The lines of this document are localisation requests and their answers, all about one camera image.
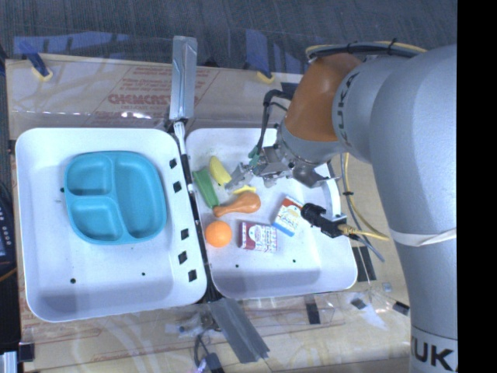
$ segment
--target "blue plate compartment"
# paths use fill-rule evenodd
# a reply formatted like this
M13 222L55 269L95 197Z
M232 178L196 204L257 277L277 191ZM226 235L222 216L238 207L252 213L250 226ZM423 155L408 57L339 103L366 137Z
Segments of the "blue plate compartment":
M64 174L69 221L87 242L117 245L153 239L166 224L162 182L136 152L90 152Z

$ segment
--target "black cable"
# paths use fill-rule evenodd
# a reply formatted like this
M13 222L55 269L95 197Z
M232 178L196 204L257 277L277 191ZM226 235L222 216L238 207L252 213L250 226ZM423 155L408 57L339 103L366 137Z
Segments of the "black cable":
M393 39L389 44L375 44L375 43L348 43L345 46L330 46L322 48L321 50L316 50L308 55L308 59L312 60L319 57L325 57L328 55L339 54L339 53L349 53L349 54L387 54L387 55L398 55L404 58L412 58L420 53L415 49L410 49L406 47L396 47L397 39Z
M269 106L278 106L279 108L281 108L282 110L284 110L285 112L288 111L288 108L286 106L283 106L281 105L280 103L270 103Z
M195 337L195 346L193 347L193 360L195 361L195 366L197 366L197 367L200 366L200 360L199 360L198 353L199 353L199 345L200 345L199 338L202 334L199 334L197 337Z
M198 336L198 337L199 337L200 344L202 344L202 348L203 348L203 350L204 350L207 354L209 354L209 350L207 349L207 347L205 346L205 344L204 344L204 343L203 343L203 341L202 341L202 336Z
M342 181L343 181L343 186L345 187L346 189L346 192L343 192L343 195L345 196L345 199L346 199L346 202L347 202L347 206L349 207L349 211L350 211L350 216L352 217L353 221L354 221L354 224L356 225L357 229L359 229L360 231L362 231L363 229L361 228L360 226L360 223L359 223L359 220L357 219L356 217L356 214L354 212L354 209L352 207L352 204L350 203L350 195L353 194L353 192L350 192L348 189L349 189L349 184L347 183L346 181L346 176L345 176L345 163L343 161L343 154L340 154L340 166L341 166L341 169L342 169ZM371 244L370 240L367 238L367 236L365 235L362 235L361 236L358 236L358 235L349 235L349 238L353 239L353 240L356 240L358 242L361 242L363 243L368 249L370 249L375 255L376 257L378 257L378 259L384 263L385 262L385 258L383 258L383 256L380 254L380 252L378 252L374 247L373 245Z
M269 123L269 118L271 116L271 112L273 111L272 106L276 105L284 110L287 110L287 108L285 108L283 105L280 105L279 103L272 102L272 99L275 97L288 99L288 100L292 99L291 95L286 94L285 92L278 90L278 89L272 89L264 95L264 100L262 101L262 106L264 107L264 111L262 112L261 135L260 135L259 141L257 142L257 145L256 145L256 153L257 154L260 154L260 152L262 150L262 143L264 142L264 134L266 133L267 124Z

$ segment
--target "yellow cable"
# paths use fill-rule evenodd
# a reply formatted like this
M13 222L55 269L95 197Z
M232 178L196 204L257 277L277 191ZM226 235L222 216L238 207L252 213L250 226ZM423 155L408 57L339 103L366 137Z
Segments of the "yellow cable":
M3 282L5 279L7 279L8 277L10 277L16 271L17 271L17 268L14 268L14 269L10 270L9 272L7 272L7 274L0 276L0 282Z
M315 46L310 46L305 49L305 54L308 54L308 51L314 50L315 48L322 48L322 47L334 47L333 44L317 44Z
M391 41L377 41L375 43L380 43L380 44L392 44ZM398 43L398 42L394 42L394 44L396 46L399 46L399 47L403 47L403 48L408 48L409 50L414 50L414 51L418 51L420 53L425 53L426 50L424 48L421 48L421 47L417 47L417 46L413 46L411 44L406 44L406 43Z
M380 234L378 232L361 231L347 224L339 225L339 230L342 231L345 235L364 235L364 236L369 236L370 238L375 238L384 241L390 240L386 235Z
M349 189L349 153L346 153L345 156L344 156L344 159L343 159L343 175L345 177L345 185L346 185L345 191L347 193L350 193L350 189ZM349 195L349 201L350 201L350 205L352 206L352 209L354 210L354 213L357 214L357 217L359 217L359 219L365 224L365 226L367 226L371 231L373 231L373 233L375 235L373 236L369 232L362 232L361 233L361 231L359 231L359 230L356 230L355 233L361 234L361 235L366 235L366 236L371 236L372 238L376 238L376 239L390 240L388 238L388 236L386 236L384 233L381 233L380 231L378 231L377 229L375 229L375 227L372 226L367 221L367 219L365 219L362 216L362 214L357 209L356 203L354 202L354 199L353 199L352 195Z

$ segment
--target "white object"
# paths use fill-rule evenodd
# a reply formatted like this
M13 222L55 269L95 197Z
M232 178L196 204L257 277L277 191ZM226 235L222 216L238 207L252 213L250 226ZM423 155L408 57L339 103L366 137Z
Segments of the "white object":
M65 166L76 155L101 151L141 153L159 171L168 217L152 240L101 246L73 232L61 192ZM203 296L207 279L195 221L169 134L35 128L19 137L16 163L26 299L36 316L62 322L188 305Z
M172 39L170 120L194 115L197 45L194 37L174 36Z
M393 240L398 243L412 247L420 247L455 239L457 237L457 228L450 229L449 231L442 232L438 235L402 233L394 231L392 228L390 228L390 233Z
M186 150L192 171L208 166L210 157L216 155L229 173L239 162L249 161L247 154L260 136L260 128L204 128L193 131L186 138ZM268 129L265 145L272 145L276 131ZM334 181L328 181L336 187ZM221 217L233 232L231 242L216 248L206 244L207 257L219 292L235 299L264 298L291 295L305 295L327 291L341 291L350 288L357 278L357 265L350 241L345 236L331 239L319 228L301 220L297 232L290 237L277 232L278 250L275 253L261 253L241 249L237 245L241 221L254 221L271 225L281 201L286 195L302 203L325 205L325 196L320 187L310 189L296 180L280 179L271 188L265 188L263 180L255 177L250 183L261 197L261 208L252 214L231 213ZM194 184L200 220L204 228L216 218ZM231 201L236 195L229 195L223 187L214 185L220 203ZM338 205L334 211L340 212Z

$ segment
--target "toy orange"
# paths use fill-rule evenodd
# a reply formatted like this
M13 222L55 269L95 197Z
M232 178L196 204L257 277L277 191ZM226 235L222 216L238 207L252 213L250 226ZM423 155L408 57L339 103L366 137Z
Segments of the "toy orange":
M205 228L205 239L214 247L225 247L231 241L232 236L230 226L224 221L211 222Z

